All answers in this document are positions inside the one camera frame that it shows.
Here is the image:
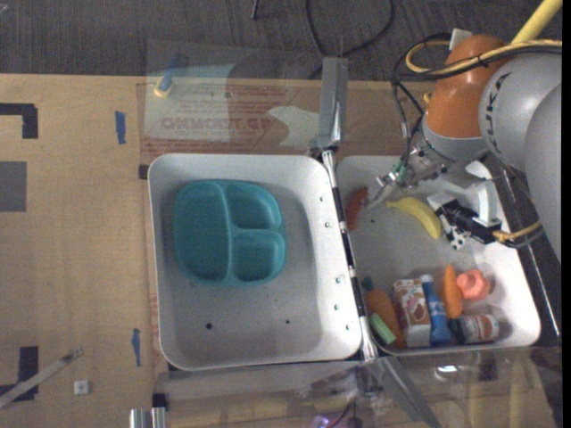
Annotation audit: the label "blue bottle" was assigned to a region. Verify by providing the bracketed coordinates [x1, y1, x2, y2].
[419, 274, 452, 347]

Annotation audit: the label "orange bread slice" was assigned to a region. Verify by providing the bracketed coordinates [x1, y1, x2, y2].
[441, 263, 465, 321]

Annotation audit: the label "small can with red label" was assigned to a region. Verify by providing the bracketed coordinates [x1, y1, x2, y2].
[448, 313, 501, 346]

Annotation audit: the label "white plastic tray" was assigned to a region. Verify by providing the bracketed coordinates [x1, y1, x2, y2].
[146, 152, 363, 371]
[334, 154, 542, 358]

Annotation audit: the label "green divided plate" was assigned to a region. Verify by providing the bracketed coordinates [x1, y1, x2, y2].
[172, 178, 288, 287]

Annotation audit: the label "pink doughnut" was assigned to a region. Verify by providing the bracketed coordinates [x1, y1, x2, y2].
[455, 268, 492, 302]

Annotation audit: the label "red sausage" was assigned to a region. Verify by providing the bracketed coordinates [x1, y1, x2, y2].
[344, 186, 370, 233]

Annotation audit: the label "light green cylinder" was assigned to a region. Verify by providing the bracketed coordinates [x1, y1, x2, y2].
[368, 312, 398, 346]

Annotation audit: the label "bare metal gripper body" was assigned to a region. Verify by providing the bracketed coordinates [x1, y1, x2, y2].
[401, 143, 452, 185]

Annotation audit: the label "white and red carton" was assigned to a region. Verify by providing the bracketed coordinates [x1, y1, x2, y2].
[392, 277, 433, 349]

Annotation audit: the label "brown cardboard board red print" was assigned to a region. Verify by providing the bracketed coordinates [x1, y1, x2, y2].
[136, 79, 447, 376]

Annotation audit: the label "orange carrot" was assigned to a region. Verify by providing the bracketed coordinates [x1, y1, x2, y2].
[361, 276, 407, 350]

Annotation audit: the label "yellow banana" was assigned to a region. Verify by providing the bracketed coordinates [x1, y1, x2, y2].
[385, 196, 443, 241]

